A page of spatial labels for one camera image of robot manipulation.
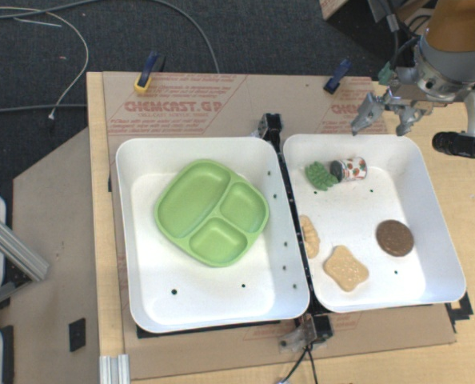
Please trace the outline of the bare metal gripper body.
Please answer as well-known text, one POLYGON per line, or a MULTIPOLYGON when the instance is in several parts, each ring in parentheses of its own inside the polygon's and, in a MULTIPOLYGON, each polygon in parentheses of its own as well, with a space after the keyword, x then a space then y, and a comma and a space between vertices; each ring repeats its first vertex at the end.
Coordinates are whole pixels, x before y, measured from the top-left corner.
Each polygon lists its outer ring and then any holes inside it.
POLYGON ((463 102, 475 89, 475 66, 452 67, 450 75, 431 66, 385 66, 382 85, 386 92, 382 102, 387 110, 401 111, 408 108, 428 109, 463 102))

